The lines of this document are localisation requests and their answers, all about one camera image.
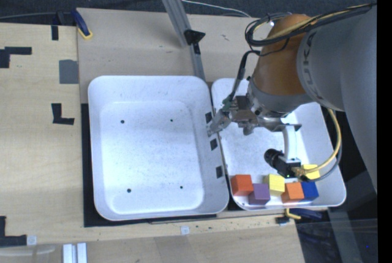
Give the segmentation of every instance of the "yellow block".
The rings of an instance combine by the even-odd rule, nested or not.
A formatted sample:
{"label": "yellow block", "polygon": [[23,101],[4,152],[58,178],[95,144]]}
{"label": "yellow block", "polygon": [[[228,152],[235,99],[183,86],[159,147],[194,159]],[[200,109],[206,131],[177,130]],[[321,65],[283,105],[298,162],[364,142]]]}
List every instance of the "yellow block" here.
{"label": "yellow block", "polygon": [[269,174],[265,176],[263,182],[269,186],[269,194],[279,197],[284,192],[284,178],[280,175]]}
{"label": "yellow block", "polygon": [[[315,167],[317,167],[316,164],[305,164],[305,165],[302,165],[302,168],[305,169],[305,170],[306,170],[306,169],[312,169],[312,168],[315,168]],[[320,178],[320,172],[319,172],[319,171],[316,171],[316,172],[307,173],[306,176],[307,176],[309,179]]]}

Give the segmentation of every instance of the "block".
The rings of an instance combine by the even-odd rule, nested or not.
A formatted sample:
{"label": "block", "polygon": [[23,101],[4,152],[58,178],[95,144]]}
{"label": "block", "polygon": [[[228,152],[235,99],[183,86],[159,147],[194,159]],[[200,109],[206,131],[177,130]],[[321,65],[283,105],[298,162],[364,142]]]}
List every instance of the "block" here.
{"label": "block", "polygon": [[301,182],[301,186],[304,192],[304,201],[313,201],[319,196],[319,191],[314,182]]}
{"label": "block", "polygon": [[[316,164],[304,164],[304,165],[302,165],[303,169],[312,169],[314,167],[317,167],[317,165]],[[316,171],[316,172],[307,173],[306,176],[309,179],[317,179],[317,178],[320,178],[320,172]]]}
{"label": "block", "polygon": [[282,202],[299,202],[305,198],[304,191],[300,182],[291,182],[285,184],[285,191],[283,192]]}
{"label": "block", "polygon": [[270,188],[266,183],[254,183],[253,192],[249,195],[250,205],[265,205],[271,200]]}
{"label": "block", "polygon": [[251,175],[235,175],[230,179],[234,196],[248,196],[253,192]]}
{"label": "block", "polygon": [[263,183],[268,185],[269,194],[272,196],[279,197],[284,192],[284,178],[280,175],[271,173],[263,178]]}

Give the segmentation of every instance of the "white cable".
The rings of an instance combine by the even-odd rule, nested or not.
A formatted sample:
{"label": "white cable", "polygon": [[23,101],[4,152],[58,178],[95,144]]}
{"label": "white cable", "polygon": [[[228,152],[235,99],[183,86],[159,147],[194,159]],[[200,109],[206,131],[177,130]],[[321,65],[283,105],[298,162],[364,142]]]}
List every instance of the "white cable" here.
{"label": "white cable", "polygon": [[205,4],[204,2],[198,2],[198,1],[187,1],[187,0],[182,0],[183,2],[188,2],[189,4],[196,4],[196,5],[202,5],[202,6],[208,6],[208,7],[213,7],[213,8],[218,8],[218,9],[223,9],[223,10],[229,10],[229,11],[234,11],[241,13],[245,15],[248,18],[251,18],[250,15],[248,15],[246,12],[237,10],[237,9],[232,9],[232,8],[226,8],[226,7],[221,7],[221,6],[215,6],[215,5],[210,5],[210,4]]}

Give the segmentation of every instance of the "colored block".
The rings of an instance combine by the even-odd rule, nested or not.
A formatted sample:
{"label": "colored block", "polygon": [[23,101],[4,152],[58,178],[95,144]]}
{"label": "colored block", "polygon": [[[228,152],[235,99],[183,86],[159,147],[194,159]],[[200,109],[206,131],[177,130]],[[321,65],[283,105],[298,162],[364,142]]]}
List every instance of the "colored block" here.
{"label": "colored block", "polygon": [[264,177],[263,183],[268,185],[269,194],[272,196],[279,197],[284,192],[284,178],[280,175],[271,173]]}
{"label": "colored block", "polygon": [[248,196],[253,191],[251,175],[235,175],[230,179],[234,196]]}
{"label": "colored block", "polygon": [[299,202],[305,198],[304,191],[300,182],[285,184],[285,191],[282,194],[282,202]]}
{"label": "colored block", "polygon": [[265,205],[271,200],[270,189],[266,183],[254,183],[253,192],[249,195],[249,204]]}
{"label": "colored block", "polygon": [[304,201],[313,201],[319,196],[319,191],[314,182],[301,182],[301,186],[304,192]]}
{"label": "colored block", "polygon": [[[312,168],[315,168],[315,167],[317,167],[316,164],[305,164],[305,165],[302,165],[302,168],[305,169],[305,170],[306,169],[312,169]],[[320,178],[320,172],[316,171],[316,172],[307,173],[306,176],[309,179],[317,179],[317,178]]]}

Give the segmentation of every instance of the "white tray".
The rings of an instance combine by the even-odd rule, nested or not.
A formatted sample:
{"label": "white tray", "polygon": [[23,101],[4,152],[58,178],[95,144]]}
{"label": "white tray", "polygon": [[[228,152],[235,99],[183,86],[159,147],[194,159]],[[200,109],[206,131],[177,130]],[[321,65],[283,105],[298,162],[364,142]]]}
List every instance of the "white tray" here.
{"label": "white tray", "polygon": [[[248,81],[243,80],[236,95],[245,95]],[[234,79],[223,78],[213,83],[211,94],[213,105],[219,110],[222,101],[232,91]],[[284,123],[302,124],[296,133],[297,157],[302,164],[321,164],[333,152],[333,147],[325,125],[320,106],[313,102],[298,107],[282,120]],[[222,154],[229,178],[236,174],[249,174],[254,183],[261,183],[269,173],[277,175],[275,169],[264,160],[264,153],[269,148],[284,151],[283,133],[270,132],[265,128],[255,128],[251,135],[244,135],[236,123],[231,123],[219,133]],[[325,173],[333,163],[321,170]],[[297,181],[285,179],[285,182]],[[247,197],[233,197],[234,201],[245,210],[282,209],[287,207],[332,207],[345,201],[346,189],[339,168],[336,168],[324,180],[316,182],[319,197],[312,202],[282,203],[281,197],[271,197],[264,206],[250,205]]]}
{"label": "white tray", "polygon": [[192,76],[101,76],[88,88],[94,203],[106,219],[207,215],[228,203],[208,86]]}

